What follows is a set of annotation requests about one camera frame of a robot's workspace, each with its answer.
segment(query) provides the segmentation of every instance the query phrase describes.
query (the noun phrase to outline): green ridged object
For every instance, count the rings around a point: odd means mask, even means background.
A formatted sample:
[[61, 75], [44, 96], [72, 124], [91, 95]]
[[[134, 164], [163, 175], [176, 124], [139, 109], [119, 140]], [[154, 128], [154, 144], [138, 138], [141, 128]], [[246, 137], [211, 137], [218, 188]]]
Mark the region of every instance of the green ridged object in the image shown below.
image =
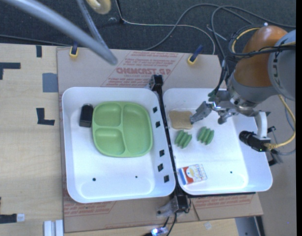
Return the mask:
[[180, 130], [176, 139], [175, 144], [178, 147], [185, 148], [192, 139], [192, 135], [189, 135], [187, 132]]
[[211, 130], [210, 128], [207, 127], [202, 127], [197, 140], [200, 141], [201, 143], [204, 143], [205, 145], [208, 145], [214, 137], [214, 130]]

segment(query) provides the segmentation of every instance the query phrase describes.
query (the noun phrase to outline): snack package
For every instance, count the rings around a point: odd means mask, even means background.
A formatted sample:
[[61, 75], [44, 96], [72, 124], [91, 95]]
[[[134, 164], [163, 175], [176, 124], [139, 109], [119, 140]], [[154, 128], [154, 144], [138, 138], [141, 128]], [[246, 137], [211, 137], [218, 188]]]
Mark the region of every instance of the snack package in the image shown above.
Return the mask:
[[203, 165], [194, 164], [178, 169], [183, 184], [201, 182], [207, 179]]

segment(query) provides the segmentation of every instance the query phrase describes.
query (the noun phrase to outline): green object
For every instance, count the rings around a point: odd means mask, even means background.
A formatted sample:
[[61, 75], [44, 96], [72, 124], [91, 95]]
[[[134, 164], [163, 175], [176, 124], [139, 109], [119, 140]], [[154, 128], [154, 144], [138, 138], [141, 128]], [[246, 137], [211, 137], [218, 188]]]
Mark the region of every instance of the green object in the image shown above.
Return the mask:
[[214, 137], [214, 130], [211, 130], [207, 127], [202, 127], [200, 129], [200, 132], [198, 134], [197, 140], [201, 143], [205, 143], [205, 145], [208, 145]]
[[103, 102], [93, 111], [92, 132], [98, 151], [107, 156], [137, 157], [150, 151], [153, 133], [148, 111], [125, 101]]
[[175, 144], [178, 147], [185, 148], [192, 139], [192, 135], [189, 135], [187, 132], [180, 130], [175, 139]]

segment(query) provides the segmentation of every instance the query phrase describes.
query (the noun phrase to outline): wooden surface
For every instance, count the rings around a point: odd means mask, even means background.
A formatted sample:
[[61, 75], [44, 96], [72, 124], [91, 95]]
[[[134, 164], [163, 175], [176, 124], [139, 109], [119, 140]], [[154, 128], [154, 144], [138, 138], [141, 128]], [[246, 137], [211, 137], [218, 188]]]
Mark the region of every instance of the wooden surface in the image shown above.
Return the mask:
[[[0, 224], [0, 236], [42, 236], [43, 222], [63, 219], [58, 93], [43, 92], [42, 74], [57, 73], [56, 47], [0, 44], [0, 62], [20, 62], [0, 80], [0, 214], [24, 213], [25, 221]], [[36, 108], [45, 108], [37, 124]], [[141, 236], [152, 227], [69, 233], [69, 236]], [[235, 219], [177, 223], [171, 236], [238, 236]]]

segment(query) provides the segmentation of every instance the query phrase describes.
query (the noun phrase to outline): green plastic container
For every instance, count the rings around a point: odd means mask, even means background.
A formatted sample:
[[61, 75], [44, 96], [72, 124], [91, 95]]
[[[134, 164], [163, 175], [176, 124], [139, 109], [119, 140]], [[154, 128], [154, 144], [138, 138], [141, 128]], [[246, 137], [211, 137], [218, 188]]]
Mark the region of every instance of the green plastic container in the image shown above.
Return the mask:
[[97, 105], [92, 131], [96, 148], [107, 156], [143, 156], [153, 145], [149, 113], [142, 105], [132, 102], [110, 101]]

